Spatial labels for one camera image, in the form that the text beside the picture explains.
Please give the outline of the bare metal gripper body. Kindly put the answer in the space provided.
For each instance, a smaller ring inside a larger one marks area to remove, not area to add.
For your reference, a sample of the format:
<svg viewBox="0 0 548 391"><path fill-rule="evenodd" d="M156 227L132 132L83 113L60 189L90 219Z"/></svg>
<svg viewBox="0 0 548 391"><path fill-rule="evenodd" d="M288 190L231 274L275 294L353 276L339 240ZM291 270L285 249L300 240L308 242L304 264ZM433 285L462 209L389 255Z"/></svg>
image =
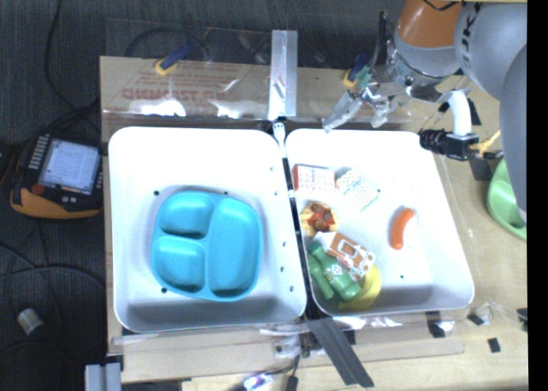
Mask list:
<svg viewBox="0 0 548 391"><path fill-rule="evenodd" d="M360 71L360 99L371 106L388 105L395 97L436 102L438 78L406 64L365 66Z"/></svg>

